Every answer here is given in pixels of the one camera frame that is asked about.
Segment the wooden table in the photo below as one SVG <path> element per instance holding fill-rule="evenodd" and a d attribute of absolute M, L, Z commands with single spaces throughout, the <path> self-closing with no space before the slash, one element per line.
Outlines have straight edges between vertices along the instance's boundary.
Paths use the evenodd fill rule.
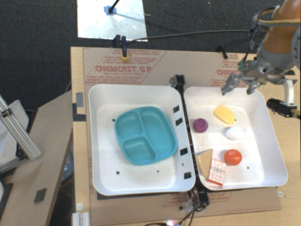
<path fill-rule="evenodd" d="M 77 93 L 85 91 L 84 85 L 84 56 L 83 48 L 71 49 L 71 70 L 72 70 L 72 102 L 76 104 Z M 300 108 L 300 71 L 295 69 L 296 75 L 290 76 L 298 79 L 295 84 L 295 104 Z M 258 89 L 265 97 L 284 98 L 282 86 L 267 84 Z M 75 108 L 76 115 L 86 114 L 86 103 Z M 223 215 L 214 217 L 199 217 L 192 222 L 193 226 L 248 226 L 248 225 L 299 225 L 301 222 L 301 172 L 300 172 L 300 120 L 295 118 L 285 118 L 278 114 L 273 114 L 270 110 L 270 117 L 275 129 L 280 149 L 288 171 L 288 181 L 284 186 L 279 187 L 282 210 L 244 213 L 235 215 Z M 75 160 L 75 200 L 81 203 L 77 212 L 90 212 L 89 197 L 89 175 L 87 158 L 87 130 L 86 124 L 80 121 L 80 117 L 73 123 L 74 130 L 74 160 Z M 127 226 L 143 226 L 147 224 L 133 223 Z"/>

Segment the black carpet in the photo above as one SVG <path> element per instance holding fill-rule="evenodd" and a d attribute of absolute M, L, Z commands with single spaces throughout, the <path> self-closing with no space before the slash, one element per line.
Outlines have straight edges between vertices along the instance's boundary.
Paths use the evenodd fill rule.
<path fill-rule="evenodd" d="M 249 29 L 255 12 L 284 0 L 143 0 L 148 36 L 200 30 Z M 129 48 L 244 53 L 248 33 L 181 36 Z M 65 92 L 70 47 L 110 47 L 111 40 L 77 37 L 77 0 L 0 0 L 0 94 L 35 109 Z"/>

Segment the red tomato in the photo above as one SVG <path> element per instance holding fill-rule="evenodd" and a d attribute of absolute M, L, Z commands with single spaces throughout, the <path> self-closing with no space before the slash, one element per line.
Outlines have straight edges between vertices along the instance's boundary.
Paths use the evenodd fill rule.
<path fill-rule="evenodd" d="M 236 166 L 239 165 L 242 160 L 242 155 L 238 150 L 228 150 L 224 155 L 225 162 L 229 165 Z"/>

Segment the purple ball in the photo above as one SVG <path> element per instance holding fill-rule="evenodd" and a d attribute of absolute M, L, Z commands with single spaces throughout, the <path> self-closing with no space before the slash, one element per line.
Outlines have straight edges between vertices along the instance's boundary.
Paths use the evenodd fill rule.
<path fill-rule="evenodd" d="M 205 132 L 208 128 L 208 123 L 205 119 L 198 118 L 193 122 L 193 128 L 196 132 Z"/>

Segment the cheese wedge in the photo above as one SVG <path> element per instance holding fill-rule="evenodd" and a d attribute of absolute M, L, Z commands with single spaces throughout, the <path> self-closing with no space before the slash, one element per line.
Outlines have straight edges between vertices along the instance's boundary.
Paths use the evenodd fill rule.
<path fill-rule="evenodd" d="M 225 106 L 219 106 L 214 110 L 214 115 L 216 115 L 223 122 L 233 125 L 235 122 L 235 115 L 231 110 Z"/>
<path fill-rule="evenodd" d="M 209 149 L 207 151 L 204 151 L 202 154 L 196 156 L 198 169 L 205 178 L 209 176 L 212 153 L 213 149 Z"/>

